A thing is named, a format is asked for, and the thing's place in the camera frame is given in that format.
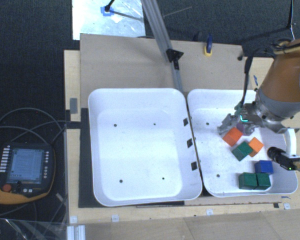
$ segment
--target green block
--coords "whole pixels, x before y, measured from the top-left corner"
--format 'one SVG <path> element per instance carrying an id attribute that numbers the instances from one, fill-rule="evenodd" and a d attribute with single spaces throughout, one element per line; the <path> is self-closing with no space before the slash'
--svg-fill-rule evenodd
<path id="1" fill-rule="evenodd" d="M 247 155 L 249 155 L 253 149 L 249 146 L 247 142 L 242 142 L 240 145 L 238 145 L 234 150 L 232 150 L 232 154 L 241 161 L 244 159 Z"/>
<path id="2" fill-rule="evenodd" d="M 239 189 L 254 190 L 258 186 L 255 173 L 244 172 L 239 176 Z"/>
<path id="3" fill-rule="evenodd" d="M 258 186 L 256 190 L 266 190 L 271 187 L 270 177 L 268 173 L 256 173 L 256 181 Z"/>

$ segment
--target white tray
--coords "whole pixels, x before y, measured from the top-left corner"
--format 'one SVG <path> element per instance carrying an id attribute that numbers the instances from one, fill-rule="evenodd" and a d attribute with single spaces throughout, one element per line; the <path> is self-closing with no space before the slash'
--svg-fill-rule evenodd
<path id="1" fill-rule="evenodd" d="M 171 88 L 97 89 L 88 98 L 93 192 L 104 206 L 202 192 L 185 97 Z"/>
<path id="2" fill-rule="evenodd" d="M 254 157 L 249 155 L 238 161 L 230 147 L 217 132 L 217 127 L 227 114 L 233 115 L 234 107 L 242 98 L 242 90 L 195 89 L 187 97 L 195 144 L 200 160 L 203 183 L 207 191 L 216 197 L 248 196 L 260 194 L 291 194 L 298 188 L 294 171 L 287 171 L 273 162 L 274 173 L 270 176 L 271 187 L 267 190 L 239 189 L 239 175 L 254 173 L 254 164 L 259 160 L 271 160 L 268 148 L 274 146 L 286 150 L 283 134 L 267 128 L 257 128 L 251 136 L 242 136 L 238 141 L 259 139 L 264 147 Z M 255 92 L 248 90 L 246 103 L 255 100 Z"/>

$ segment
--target orange cube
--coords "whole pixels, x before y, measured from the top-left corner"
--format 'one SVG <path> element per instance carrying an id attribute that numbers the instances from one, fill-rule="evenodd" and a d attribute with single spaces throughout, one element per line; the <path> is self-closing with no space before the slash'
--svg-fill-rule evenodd
<path id="1" fill-rule="evenodd" d="M 232 147 L 237 143 L 242 135 L 243 133 L 241 131 L 239 131 L 236 127 L 233 127 L 223 136 L 222 139 Z"/>
<path id="2" fill-rule="evenodd" d="M 249 154 L 252 158 L 264 147 L 264 145 L 256 137 L 253 137 L 253 139 L 249 142 L 249 146 L 253 150 L 252 153 Z"/>

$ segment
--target red button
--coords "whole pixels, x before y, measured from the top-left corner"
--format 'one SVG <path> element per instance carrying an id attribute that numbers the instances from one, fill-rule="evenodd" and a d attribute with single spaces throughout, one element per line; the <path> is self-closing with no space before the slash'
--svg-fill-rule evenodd
<path id="1" fill-rule="evenodd" d="M 10 184 L 4 184 L 2 187 L 3 192 L 10 192 L 12 189 L 12 186 Z"/>

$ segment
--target blue block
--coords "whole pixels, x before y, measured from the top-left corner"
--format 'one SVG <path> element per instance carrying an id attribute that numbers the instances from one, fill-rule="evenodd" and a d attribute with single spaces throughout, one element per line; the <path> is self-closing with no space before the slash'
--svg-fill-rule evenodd
<path id="1" fill-rule="evenodd" d="M 272 161 L 260 160 L 254 164 L 254 169 L 256 174 L 273 174 L 274 168 L 272 167 Z"/>

